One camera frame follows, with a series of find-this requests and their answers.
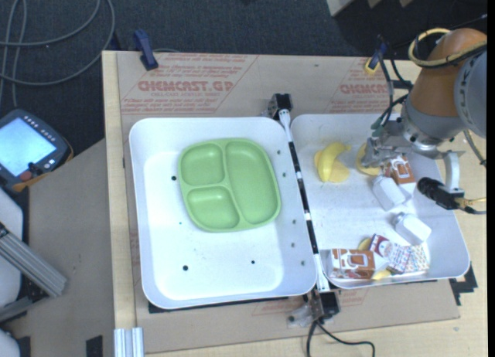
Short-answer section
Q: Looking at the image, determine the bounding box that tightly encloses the white plastic bottle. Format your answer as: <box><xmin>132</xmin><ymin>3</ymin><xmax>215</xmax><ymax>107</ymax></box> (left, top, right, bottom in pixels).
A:
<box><xmin>393</xmin><ymin>211</ymin><xmax>433</xmax><ymax>246</ymax></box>
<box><xmin>371</xmin><ymin>175</ymin><xmax>412</xmax><ymax>212</ymax></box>

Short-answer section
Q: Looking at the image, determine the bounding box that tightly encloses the thin black and white rod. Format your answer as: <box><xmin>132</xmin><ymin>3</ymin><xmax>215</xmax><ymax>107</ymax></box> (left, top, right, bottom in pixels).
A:
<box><xmin>278</xmin><ymin>109</ymin><xmax>330</xmax><ymax>291</ymax></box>

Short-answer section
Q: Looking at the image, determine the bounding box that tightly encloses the black cylinder on white bracket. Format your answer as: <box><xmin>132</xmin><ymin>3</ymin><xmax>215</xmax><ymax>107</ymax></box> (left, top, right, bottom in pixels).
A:
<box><xmin>416</xmin><ymin>150</ymin><xmax>467</xmax><ymax>210</ymax></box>

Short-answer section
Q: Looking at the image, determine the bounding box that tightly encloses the green divided plate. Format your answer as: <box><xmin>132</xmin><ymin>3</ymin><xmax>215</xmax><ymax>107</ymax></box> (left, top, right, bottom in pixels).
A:
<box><xmin>177</xmin><ymin>138</ymin><xmax>282</xmax><ymax>233</ymax></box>

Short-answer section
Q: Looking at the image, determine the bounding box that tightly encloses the large brown and white carton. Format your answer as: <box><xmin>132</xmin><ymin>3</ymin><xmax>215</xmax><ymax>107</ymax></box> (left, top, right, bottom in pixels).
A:
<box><xmin>329</xmin><ymin>247</ymin><xmax>377</xmax><ymax>281</ymax></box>

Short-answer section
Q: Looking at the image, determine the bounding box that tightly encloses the small brown and white carton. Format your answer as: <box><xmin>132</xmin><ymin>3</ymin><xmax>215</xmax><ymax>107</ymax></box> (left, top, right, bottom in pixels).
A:
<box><xmin>382</xmin><ymin>155</ymin><xmax>417</xmax><ymax>187</ymax></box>

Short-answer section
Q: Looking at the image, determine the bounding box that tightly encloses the brown cardboard board red print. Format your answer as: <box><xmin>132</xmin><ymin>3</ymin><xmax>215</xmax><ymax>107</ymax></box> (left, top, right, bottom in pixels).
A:
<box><xmin>115</xmin><ymin>52</ymin><xmax>462</xmax><ymax>355</ymax></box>

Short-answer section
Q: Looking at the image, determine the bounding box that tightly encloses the white patterned packet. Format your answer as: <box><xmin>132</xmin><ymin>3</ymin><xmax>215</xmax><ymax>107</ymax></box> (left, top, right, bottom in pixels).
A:
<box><xmin>405</xmin><ymin>243</ymin><xmax>431</xmax><ymax>273</ymax></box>
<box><xmin>385</xmin><ymin>244</ymin><xmax>413</xmax><ymax>276</ymax></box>

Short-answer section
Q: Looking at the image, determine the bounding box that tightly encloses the red and white carton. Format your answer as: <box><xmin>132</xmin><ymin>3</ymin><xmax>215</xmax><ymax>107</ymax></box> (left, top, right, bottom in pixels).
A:
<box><xmin>367</xmin><ymin>233</ymin><xmax>396</xmax><ymax>264</ymax></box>

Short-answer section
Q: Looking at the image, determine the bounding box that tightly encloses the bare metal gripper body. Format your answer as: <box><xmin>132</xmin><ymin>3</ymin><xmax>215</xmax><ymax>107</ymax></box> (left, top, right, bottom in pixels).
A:
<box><xmin>370</xmin><ymin>120</ymin><xmax>446</xmax><ymax>160</ymax></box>

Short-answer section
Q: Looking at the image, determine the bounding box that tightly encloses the white plastic tray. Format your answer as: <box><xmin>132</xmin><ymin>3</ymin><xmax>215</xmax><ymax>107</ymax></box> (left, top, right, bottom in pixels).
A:
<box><xmin>128</xmin><ymin>116</ymin><xmax>319</xmax><ymax>310</ymax></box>
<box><xmin>289</xmin><ymin>113</ymin><xmax>472</xmax><ymax>291</ymax></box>

